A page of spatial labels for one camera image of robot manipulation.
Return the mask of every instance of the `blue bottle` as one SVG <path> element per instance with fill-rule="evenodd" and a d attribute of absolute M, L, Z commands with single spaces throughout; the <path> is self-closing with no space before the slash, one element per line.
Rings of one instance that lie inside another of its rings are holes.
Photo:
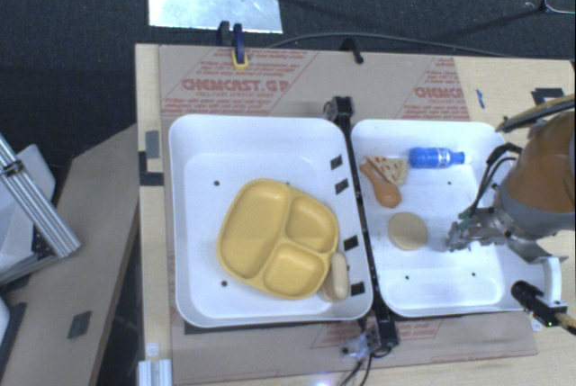
<path fill-rule="evenodd" d="M 447 168 L 463 164 L 465 155 L 446 148 L 413 148 L 408 159 L 413 168 Z"/>

